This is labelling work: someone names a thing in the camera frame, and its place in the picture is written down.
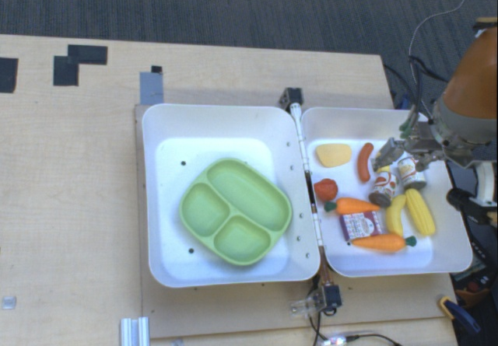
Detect small can with orange print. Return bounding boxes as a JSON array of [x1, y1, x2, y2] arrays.
[[396, 156, 428, 191]]

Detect red tomato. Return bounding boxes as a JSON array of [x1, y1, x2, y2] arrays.
[[313, 177, 339, 203]]

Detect yellow corn cob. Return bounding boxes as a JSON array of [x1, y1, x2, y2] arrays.
[[404, 187, 437, 237]]

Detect thin black and white rod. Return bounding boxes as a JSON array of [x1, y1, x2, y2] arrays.
[[289, 102, 336, 291]]

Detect yellow banana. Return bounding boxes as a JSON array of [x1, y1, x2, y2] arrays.
[[385, 194, 408, 238]]

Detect small can with red print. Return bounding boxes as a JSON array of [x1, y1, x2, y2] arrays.
[[368, 170, 401, 209]]

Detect black cylinder on white bracket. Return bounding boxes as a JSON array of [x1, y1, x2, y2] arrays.
[[446, 159, 498, 227]]

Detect orange-red sausage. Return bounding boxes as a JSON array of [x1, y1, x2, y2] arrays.
[[356, 142, 375, 184]]

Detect green divided plate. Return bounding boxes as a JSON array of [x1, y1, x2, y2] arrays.
[[178, 157, 294, 267]]

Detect orange carrot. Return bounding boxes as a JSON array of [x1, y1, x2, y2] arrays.
[[323, 196, 381, 216], [351, 232, 418, 253]]

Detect purple carton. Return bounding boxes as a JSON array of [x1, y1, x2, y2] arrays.
[[338, 210, 384, 243]]

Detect white plastic tray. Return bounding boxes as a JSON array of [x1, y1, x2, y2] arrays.
[[141, 103, 322, 289], [300, 106, 475, 279]]

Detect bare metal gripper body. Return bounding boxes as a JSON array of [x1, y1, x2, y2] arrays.
[[403, 121, 486, 162]]

